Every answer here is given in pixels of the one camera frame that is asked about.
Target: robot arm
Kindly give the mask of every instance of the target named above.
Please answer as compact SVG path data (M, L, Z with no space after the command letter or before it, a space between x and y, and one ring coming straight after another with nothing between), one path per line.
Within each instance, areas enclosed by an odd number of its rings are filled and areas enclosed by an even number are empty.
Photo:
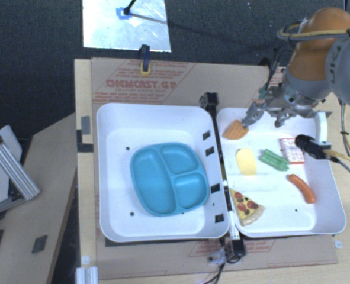
M302 32L278 33L283 40L297 42L282 82L266 90L264 103L253 102L243 126L259 120L264 111L276 117L276 127L296 115L314 118L314 108L331 92L350 105L350 14L324 8L296 27Z

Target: black floor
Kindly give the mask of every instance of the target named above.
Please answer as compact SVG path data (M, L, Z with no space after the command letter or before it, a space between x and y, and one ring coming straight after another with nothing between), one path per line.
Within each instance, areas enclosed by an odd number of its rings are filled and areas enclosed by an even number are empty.
M279 28L323 7L342 8L343 0L165 0L165 4L172 52L152 53L153 59L258 64L263 57L271 58L274 47L281 44L276 39ZM73 113L74 59L136 55L136 51L83 48L82 0L0 0L0 128L11 125L23 140ZM71 216L61 257L68 256L73 263L55 274L55 283L60 283L59 274L73 273L75 212Z

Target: sausage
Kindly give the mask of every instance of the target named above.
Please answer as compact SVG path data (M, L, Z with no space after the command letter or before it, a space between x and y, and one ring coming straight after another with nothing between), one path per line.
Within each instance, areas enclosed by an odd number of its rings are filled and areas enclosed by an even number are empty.
M305 201L309 204L315 203L316 202L316 197L313 193L313 191L310 189L309 185L305 183L303 179L300 177L296 176L295 174L289 175L288 180L292 182L293 184L298 187L299 190L304 195Z

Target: white tray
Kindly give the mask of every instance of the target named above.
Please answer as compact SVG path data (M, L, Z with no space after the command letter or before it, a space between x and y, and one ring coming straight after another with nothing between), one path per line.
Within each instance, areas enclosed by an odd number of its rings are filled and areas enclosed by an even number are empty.
M217 115L219 133L222 135L235 120L246 115L243 108L225 108ZM237 217L235 224L248 237L280 237L288 235L335 234L346 226L346 216L336 188L330 164L305 155L305 164L291 164L289 170L280 172L259 161L264 149L282 156L281 138L294 138L299 134L316 137L314 119L294 117L286 120L280 128L274 127L275 118L269 114L249 127L240 140L221 137L224 166L228 184L245 196L265 207L263 215L251 225L241 226ZM243 176L236 164L236 152L250 148L256 158L257 175ZM294 173L304 179L316 196L315 204L307 204L301 192L287 180Z
M210 135L205 140L204 133ZM229 218L216 139L213 122L205 110L190 106L106 104L97 112L97 134L100 224L107 238L117 242L180 240L217 238L226 233ZM190 146L203 164L209 186L219 185L220 190L211 192L206 203L195 210L157 217L139 202L130 160L138 149L167 142ZM214 153L206 156L205 151L211 147Z

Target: pizza slice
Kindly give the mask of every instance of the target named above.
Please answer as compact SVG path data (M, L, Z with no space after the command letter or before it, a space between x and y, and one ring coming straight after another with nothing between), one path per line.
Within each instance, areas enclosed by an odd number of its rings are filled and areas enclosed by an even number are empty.
M253 200L243 196L240 192L230 188L230 194L242 226L255 222L264 212L264 206L258 205Z

